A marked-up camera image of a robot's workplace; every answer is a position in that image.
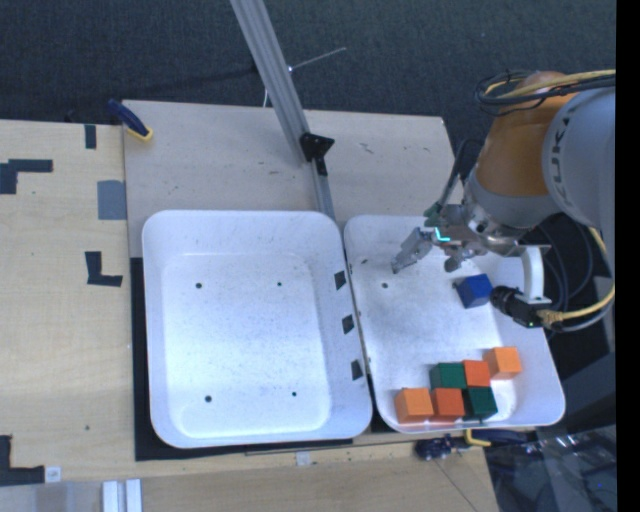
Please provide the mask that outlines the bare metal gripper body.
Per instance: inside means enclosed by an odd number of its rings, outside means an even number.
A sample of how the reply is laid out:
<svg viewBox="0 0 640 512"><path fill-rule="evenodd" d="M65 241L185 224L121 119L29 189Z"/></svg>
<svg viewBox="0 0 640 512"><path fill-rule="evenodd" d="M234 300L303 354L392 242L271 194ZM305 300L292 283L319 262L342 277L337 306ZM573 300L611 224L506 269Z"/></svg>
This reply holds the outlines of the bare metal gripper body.
<svg viewBox="0 0 640 512"><path fill-rule="evenodd" d="M476 256L491 252L502 257L517 257L523 251L519 240L525 231L500 224L478 205L446 205L440 211L435 229L438 234L434 242L443 251L447 247L462 246L474 249Z"/></svg>

